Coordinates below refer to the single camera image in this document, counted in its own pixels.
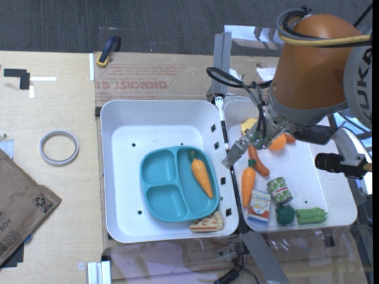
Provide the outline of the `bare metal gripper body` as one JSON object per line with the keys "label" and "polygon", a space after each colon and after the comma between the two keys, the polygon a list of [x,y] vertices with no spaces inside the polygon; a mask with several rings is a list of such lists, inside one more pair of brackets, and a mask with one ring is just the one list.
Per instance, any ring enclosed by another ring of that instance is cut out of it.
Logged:
{"label": "bare metal gripper body", "polygon": [[263,138],[263,124],[257,137],[253,137],[251,141],[257,150],[270,149],[281,150],[287,144],[293,144],[293,136],[283,130],[277,130],[268,120],[266,120],[266,137]]}

